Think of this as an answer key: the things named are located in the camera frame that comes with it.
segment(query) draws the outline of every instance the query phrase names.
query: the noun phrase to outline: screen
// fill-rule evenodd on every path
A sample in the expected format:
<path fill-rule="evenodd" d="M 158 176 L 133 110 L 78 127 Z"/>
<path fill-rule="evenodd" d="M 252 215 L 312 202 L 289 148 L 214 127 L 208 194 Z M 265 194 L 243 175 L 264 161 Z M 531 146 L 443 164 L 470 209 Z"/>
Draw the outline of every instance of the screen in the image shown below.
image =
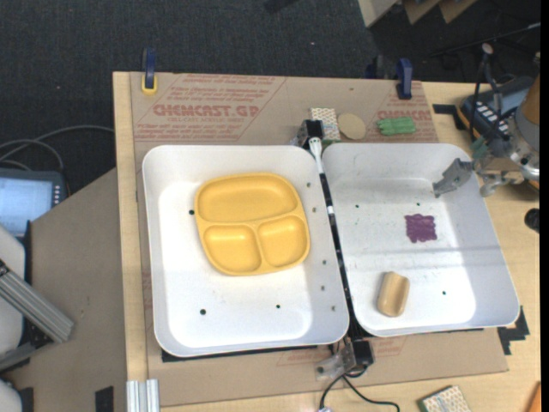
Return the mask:
<path fill-rule="evenodd" d="M 52 182 L 0 178 L 0 223 L 15 237 L 22 237 L 27 222 L 51 209 Z"/>

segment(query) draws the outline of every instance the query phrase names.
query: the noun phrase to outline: black floor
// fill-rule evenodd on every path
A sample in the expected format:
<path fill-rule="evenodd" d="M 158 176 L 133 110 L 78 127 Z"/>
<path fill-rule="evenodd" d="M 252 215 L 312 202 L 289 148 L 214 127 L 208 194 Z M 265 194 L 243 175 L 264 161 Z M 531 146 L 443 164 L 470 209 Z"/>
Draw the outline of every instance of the black floor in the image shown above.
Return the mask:
<path fill-rule="evenodd" d="M 357 0 L 0 0 L 0 159 L 5 142 L 63 127 L 112 127 L 112 72 L 157 70 L 360 78 L 375 59 L 391 78 L 399 58 L 414 79 L 474 82 L 475 43 L 540 21 L 540 0 L 479 0 L 450 24 L 434 9 L 415 25 L 396 5 L 367 29 Z M 494 75 L 535 76 L 540 29 L 494 43 Z M 78 130 L 45 140 L 62 156 L 72 191 L 115 165 L 112 134 Z M 2 167 L 57 168 L 33 145 Z"/>

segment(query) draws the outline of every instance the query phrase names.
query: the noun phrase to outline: beige circle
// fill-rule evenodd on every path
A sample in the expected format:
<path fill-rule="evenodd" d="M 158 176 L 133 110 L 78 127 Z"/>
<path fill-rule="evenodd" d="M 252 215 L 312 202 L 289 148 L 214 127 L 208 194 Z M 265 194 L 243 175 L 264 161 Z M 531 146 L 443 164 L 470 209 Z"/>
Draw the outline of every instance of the beige circle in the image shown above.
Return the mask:
<path fill-rule="evenodd" d="M 340 131 L 349 139 L 359 140 L 366 136 L 366 125 L 357 115 L 342 113 L 338 116 L 337 122 Z"/>

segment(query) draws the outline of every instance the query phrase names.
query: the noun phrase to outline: yellow plate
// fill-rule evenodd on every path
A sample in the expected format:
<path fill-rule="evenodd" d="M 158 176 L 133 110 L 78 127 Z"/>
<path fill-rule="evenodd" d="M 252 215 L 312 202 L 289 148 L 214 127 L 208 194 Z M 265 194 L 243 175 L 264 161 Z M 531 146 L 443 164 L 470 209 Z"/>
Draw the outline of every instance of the yellow plate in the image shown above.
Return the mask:
<path fill-rule="evenodd" d="M 293 267 L 311 247 L 293 185 L 272 173 L 246 173 L 204 183 L 195 217 L 209 262 L 228 275 L 258 275 Z"/>

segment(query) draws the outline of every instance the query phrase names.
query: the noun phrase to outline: wooden table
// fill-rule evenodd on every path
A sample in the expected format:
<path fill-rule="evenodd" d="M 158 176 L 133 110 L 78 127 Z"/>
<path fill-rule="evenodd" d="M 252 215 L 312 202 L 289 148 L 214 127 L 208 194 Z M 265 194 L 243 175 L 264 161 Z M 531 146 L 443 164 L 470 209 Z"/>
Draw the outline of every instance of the wooden table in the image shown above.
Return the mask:
<path fill-rule="evenodd" d="M 426 97 L 432 104 L 457 104 L 474 91 L 473 84 L 433 83 L 423 84 Z M 142 299 L 142 274 L 139 249 L 139 227 L 136 204 L 136 170 L 131 117 L 129 74 L 113 75 L 115 97 L 115 126 L 117 134 L 118 195 L 120 207 L 120 231 L 122 267 L 124 277 L 124 321 L 127 373 L 129 380 L 144 381 L 148 376 L 145 346 L 145 324 Z M 431 111 L 440 142 L 453 143 L 468 151 L 468 134 L 458 131 L 448 115 Z M 449 385 L 459 385 L 472 410 L 475 412 L 528 410 L 540 382 L 540 237 L 528 229 L 524 216 L 539 207 L 539 194 L 526 185 L 499 188 L 486 199 L 492 222 L 500 240 L 516 291 L 528 321 L 530 335 L 522 342 L 511 344 L 508 357 L 510 370 L 474 377 L 434 379 L 379 385 L 361 388 L 370 398 L 390 400 L 400 405 L 402 411 L 418 410 L 417 400 L 442 390 Z M 201 403 L 163 408 L 175 411 L 257 411 L 282 410 L 316 411 L 322 392 L 296 395 L 262 397 L 230 402 Z M 337 389 L 327 399 L 335 411 L 386 411 L 387 406 L 365 405 L 349 389 Z"/>

